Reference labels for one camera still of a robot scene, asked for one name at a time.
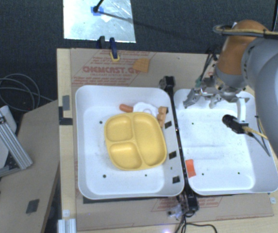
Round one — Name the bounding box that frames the tan toy bread piece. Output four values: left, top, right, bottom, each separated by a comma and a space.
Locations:
156, 106, 169, 129

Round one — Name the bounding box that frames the yellow divided plate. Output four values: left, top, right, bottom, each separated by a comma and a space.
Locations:
103, 112, 168, 171

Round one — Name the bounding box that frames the black cylinder on white bracket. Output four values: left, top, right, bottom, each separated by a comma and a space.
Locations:
221, 97, 250, 135

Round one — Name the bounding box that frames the thin black and white rod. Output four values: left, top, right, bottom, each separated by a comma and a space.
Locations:
167, 86, 191, 205

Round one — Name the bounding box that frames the white toy fried egg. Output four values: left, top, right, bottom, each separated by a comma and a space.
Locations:
132, 101, 160, 117

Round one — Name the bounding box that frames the white plastic tray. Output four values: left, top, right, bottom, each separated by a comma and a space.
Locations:
75, 84, 186, 200
173, 88, 278, 196

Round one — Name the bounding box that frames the orange toy sausage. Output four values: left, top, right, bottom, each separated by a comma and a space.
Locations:
119, 103, 135, 113

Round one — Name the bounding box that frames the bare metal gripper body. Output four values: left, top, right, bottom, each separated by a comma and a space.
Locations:
196, 76, 245, 103

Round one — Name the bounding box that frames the brown cardboard board red print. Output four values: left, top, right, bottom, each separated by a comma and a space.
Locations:
69, 48, 275, 232

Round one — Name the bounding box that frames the orange toy carrot piece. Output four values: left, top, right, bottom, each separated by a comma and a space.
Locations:
185, 159, 197, 179

